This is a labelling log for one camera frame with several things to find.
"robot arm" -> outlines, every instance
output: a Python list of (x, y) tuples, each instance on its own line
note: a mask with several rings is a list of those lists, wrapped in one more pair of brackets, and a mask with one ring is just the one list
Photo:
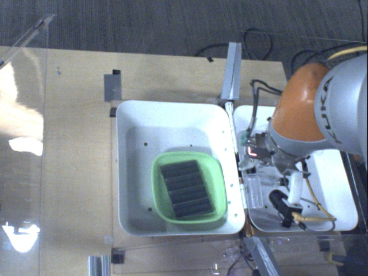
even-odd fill
[(362, 155), (367, 165), (367, 55), (329, 70), (301, 67), (269, 122), (264, 143), (282, 173), (315, 150)]

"metal bracket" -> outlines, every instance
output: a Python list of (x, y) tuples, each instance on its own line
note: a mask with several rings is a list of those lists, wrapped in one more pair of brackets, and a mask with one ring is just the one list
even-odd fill
[(116, 117), (117, 108), (110, 108), (110, 117)]
[(120, 70), (113, 70), (112, 75), (105, 75), (103, 79), (105, 82), (105, 101), (122, 100)]
[(226, 60), (222, 100), (239, 99), (240, 91), (240, 68), (242, 65), (242, 44), (229, 43), (228, 56)]
[(244, 238), (244, 242), (262, 276), (282, 276), (282, 272), (265, 238), (251, 236)]
[(118, 248), (111, 249), (111, 262), (113, 264), (124, 264), (125, 251), (119, 250)]
[(110, 276), (110, 255), (88, 257), (89, 276)]

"black cable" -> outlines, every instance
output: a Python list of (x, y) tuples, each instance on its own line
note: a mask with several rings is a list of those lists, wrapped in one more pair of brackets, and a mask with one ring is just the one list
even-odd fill
[[(326, 230), (324, 232), (331, 232), (335, 229), (335, 227), (336, 227), (335, 222), (334, 221), (330, 221), (330, 222), (332, 223), (332, 227), (329, 230)], [(306, 231), (306, 232), (311, 232), (311, 233), (320, 233), (320, 232), (322, 232), (322, 231), (316, 231), (316, 230), (308, 228), (303, 222), (299, 222), (298, 227), (300, 229), (302, 229), (303, 231)]]
[(238, 259), (230, 266), (230, 268), (228, 269), (228, 272), (226, 273), (226, 276), (230, 276), (231, 270), (238, 263), (238, 261), (240, 261), (240, 257), (238, 257)]
[(246, 263), (247, 263), (249, 269), (251, 269), (252, 271), (254, 271), (255, 269), (251, 266), (251, 264), (249, 263), (249, 261), (248, 261), (248, 259), (247, 259), (246, 256), (244, 256), (244, 260), (246, 260)]
[(254, 258), (252, 258), (251, 254), (249, 253), (246, 258), (250, 261), (250, 262), (254, 262)]
[(358, 1), (358, 6), (359, 6), (359, 13), (361, 14), (362, 41), (365, 42), (366, 38), (364, 36), (364, 16), (363, 16), (362, 4), (361, 4), (361, 0), (357, 0), (357, 1)]
[[(247, 46), (247, 35), (251, 32), (257, 31), (258, 33), (264, 35), (266, 37), (267, 40), (267, 51), (266, 53), (261, 57), (258, 58), (257, 56), (255, 56), (248, 48)], [(212, 48), (219, 48), (219, 47), (228, 47), (229, 44), (228, 43), (217, 43), (217, 44), (211, 44), (211, 45), (207, 45), (206, 47), (203, 47), (202, 49), (198, 50), (194, 56), (197, 57), (200, 54), (202, 54), (203, 52), (205, 52), (206, 50), (212, 49)], [(257, 28), (249, 28), (246, 29), (246, 31), (243, 33), (242, 35), (242, 49), (243, 51), (246, 53), (248, 59), (256, 59), (256, 60), (265, 60), (269, 54), (272, 51), (272, 47), (273, 47), (273, 43), (272, 43), (272, 39), (270, 37), (269, 34), (267, 34), (264, 30), (262, 29), (257, 29)]]
[[(264, 85), (265, 87), (267, 87), (268, 89), (265, 89), (263, 87), (258, 87), (257, 89), (255, 88), (254, 84), (255, 83), (260, 83), (262, 85)], [(251, 121), (249, 123), (249, 126), (246, 130), (247, 135), (246, 138), (249, 139), (254, 125), (255, 125), (255, 120), (256, 120), (256, 115), (257, 115), (257, 108), (258, 108), (258, 101), (259, 101), (259, 91), (262, 90), (264, 92), (270, 93), (270, 94), (274, 94), (274, 95), (281, 95), (282, 91), (278, 90), (276, 88), (273, 88), (271, 86), (269, 86), (266, 82), (262, 81), (262, 80), (251, 80), (250, 85), (252, 86), (252, 95), (253, 95), (253, 111), (252, 111), (252, 117), (251, 117)]]
[(217, 47), (228, 47), (228, 43), (219, 43), (219, 44), (211, 44), (206, 47), (203, 47), (202, 49), (198, 50), (194, 56), (199, 56), (201, 53), (205, 52), (208, 49), (217, 48)]
[(292, 62), (290, 64), (290, 70), (292, 72), (292, 74), (295, 72), (294, 66), (295, 66), (295, 60), (302, 54), (307, 53), (307, 52), (313, 52), (313, 54), (317, 55), (320, 54), (319, 51), (316, 51), (314, 49), (303, 49), (301, 51), (298, 51), (297, 53), (294, 54), (293, 58), (292, 58)]
[[(261, 57), (261, 58), (258, 58), (257, 56), (255, 56), (252, 52), (250, 52), (248, 50), (248, 47), (247, 47), (247, 35), (250, 33), (250, 32), (258, 32), (262, 35), (264, 35), (267, 39), (267, 51), (266, 53)], [(255, 59), (255, 60), (265, 60), (269, 54), (271, 53), (272, 51), (272, 47), (273, 47), (273, 43), (272, 43), (272, 39), (270, 37), (269, 34), (267, 34), (264, 30), (262, 29), (258, 29), (258, 28), (249, 28), (249, 29), (246, 29), (246, 31), (243, 33), (243, 50), (245, 51), (245, 53), (247, 54), (248, 58), (249, 59)]]
[(303, 172), (308, 172), (308, 164), (306, 163), (306, 159), (302, 159), (300, 162)]
[(300, 50), (298, 51), (292, 58), (291, 60), (291, 64), (290, 64), (290, 70), (292, 72), (292, 74), (295, 72), (295, 61), (296, 59), (304, 54), (304, 53), (307, 53), (307, 52), (312, 52), (313, 54), (308, 56), (301, 64), (300, 66), (303, 66), (305, 64), (307, 64), (311, 59), (313, 59), (314, 57), (316, 57), (317, 55), (320, 55), (320, 56), (324, 56), (324, 54), (326, 52), (329, 52), (329, 51), (333, 51), (333, 50), (336, 50), (336, 49), (339, 49), (339, 48), (343, 48), (343, 47), (348, 47), (348, 46), (352, 46), (352, 45), (366, 45), (367, 43), (362, 43), (362, 42), (349, 42), (349, 43), (345, 43), (345, 44), (341, 44), (341, 45), (337, 45), (337, 46), (333, 46), (333, 47), (329, 47), (329, 48), (326, 48), (326, 49), (323, 49), (321, 51), (316, 51), (314, 49), (303, 49), (303, 50)]

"wooden table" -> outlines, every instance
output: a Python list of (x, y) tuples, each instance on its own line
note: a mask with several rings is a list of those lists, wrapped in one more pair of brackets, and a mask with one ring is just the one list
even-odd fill
[[(116, 273), (124, 272), (127, 265), (131, 271), (134, 265), (142, 265), (140, 271), (164, 270), (152, 262), (156, 260), (150, 256), (152, 250), (135, 248), (168, 239), (131, 237), (116, 219), (115, 119), (109, 117), (111, 103), (104, 102), (103, 83), (104, 74), (111, 74), (112, 69), (121, 70), (124, 99), (214, 103), (221, 92), (225, 59), (210, 63), (202, 57), (48, 50), (41, 189), (42, 276), (87, 275), (88, 256), (110, 254), (112, 247), (134, 250), (126, 266), (114, 267)], [(282, 63), (244, 60), (239, 103), (250, 102), (249, 81), (254, 78), (278, 89), (286, 85)], [(275, 105), (277, 99), (264, 94), (262, 101)], [(208, 260), (218, 256), (214, 243), (203, 247)], [(168, 249), (155, 252), (167, 254)], [(197, 259), (188, 267), (191, 271), (167, 275), (200, 275), (200, 271), (193, 270), (203, 273), (203, 269), (209, 272), (209, 267), (203, 267)], [(294, 275), (298, 268), (283, 270), (290, 271), (286, 275)], [(314, 269), (317, 274), (323, 270), (324, 275), (335, 275), (336, 271), (322, 261)]]

